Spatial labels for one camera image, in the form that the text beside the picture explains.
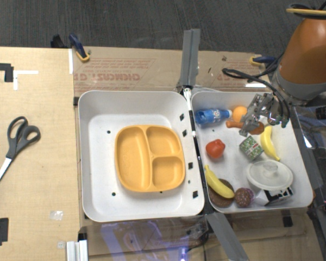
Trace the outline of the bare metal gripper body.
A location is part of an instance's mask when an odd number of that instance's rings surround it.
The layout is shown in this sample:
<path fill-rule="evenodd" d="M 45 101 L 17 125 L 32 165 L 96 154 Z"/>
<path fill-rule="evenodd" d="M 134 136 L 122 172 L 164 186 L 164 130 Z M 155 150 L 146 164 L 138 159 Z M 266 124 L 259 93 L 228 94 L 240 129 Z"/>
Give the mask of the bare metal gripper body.
<path fill-rule="evenodd" d="M 274 98 L 272 94 L 256 94 L 250 102 L 247 113 L 253 117 L 253 120 L 260 120 L 266 117 L 270 125 L 279 125 L 284 118 L 283 102 Z"/>

